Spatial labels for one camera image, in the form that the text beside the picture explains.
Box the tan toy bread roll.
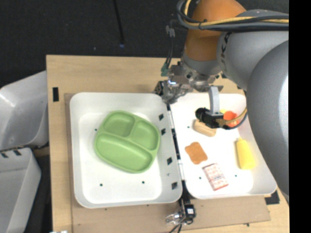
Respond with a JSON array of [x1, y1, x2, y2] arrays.
[[193, 119, 217, 137]]

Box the green divided plate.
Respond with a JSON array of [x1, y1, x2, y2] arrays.
[[93, 110, 161, 174]]

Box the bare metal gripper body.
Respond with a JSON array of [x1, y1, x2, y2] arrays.
[[168, 61, 224, 93]]

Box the thin black and white rod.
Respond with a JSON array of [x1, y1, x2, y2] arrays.
[[166, 102, 192, 205]]

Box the pale wood board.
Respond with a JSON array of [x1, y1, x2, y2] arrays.
[[46, 54, 290, 233]]

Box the yellow squeeze bottle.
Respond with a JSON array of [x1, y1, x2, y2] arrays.
[[235, 137, 257, 170]]

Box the pink and white packet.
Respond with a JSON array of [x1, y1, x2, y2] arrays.
[[202, 163, 229, 192]]

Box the black cylinder on white bracket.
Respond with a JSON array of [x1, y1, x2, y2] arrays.
[[195, 85, 225, 129]]

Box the brown toy biscuit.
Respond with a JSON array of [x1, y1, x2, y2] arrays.
[[184, 141, 208, 165]]

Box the white plastic tray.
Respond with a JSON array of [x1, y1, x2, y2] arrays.
[[169, 92, 277, 200], [69, 92, 183, 209]]

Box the orange toy carrot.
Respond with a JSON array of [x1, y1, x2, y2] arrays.
[[223, 110, 241, 128]]

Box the black block with thin wires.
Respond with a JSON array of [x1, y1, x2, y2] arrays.
[[184, 203, 196, 218]]

